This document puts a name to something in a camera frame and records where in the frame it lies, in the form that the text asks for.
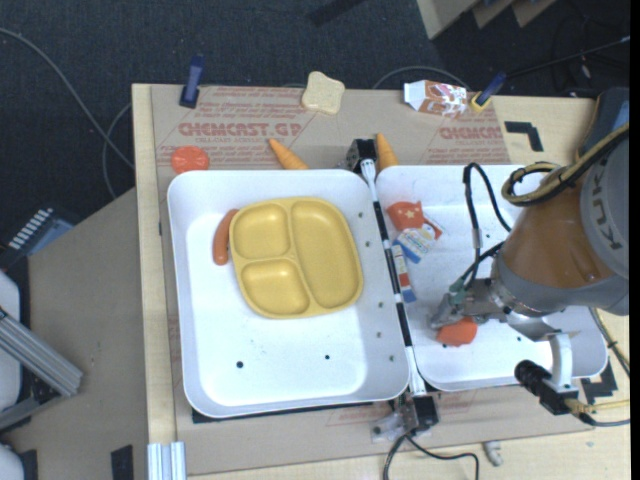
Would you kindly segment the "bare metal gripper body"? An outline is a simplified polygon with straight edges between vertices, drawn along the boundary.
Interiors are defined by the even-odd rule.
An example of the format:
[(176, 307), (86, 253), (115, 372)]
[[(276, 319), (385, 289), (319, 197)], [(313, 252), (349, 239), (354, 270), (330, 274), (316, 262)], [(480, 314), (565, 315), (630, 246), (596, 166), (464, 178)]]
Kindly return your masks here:
[(509, 314), (510, 305), (501, 282), (490, 278), (474, 280), (453, 309), (457, 319), (472, 317), (477, 323), (491, 319), (505, 322)]

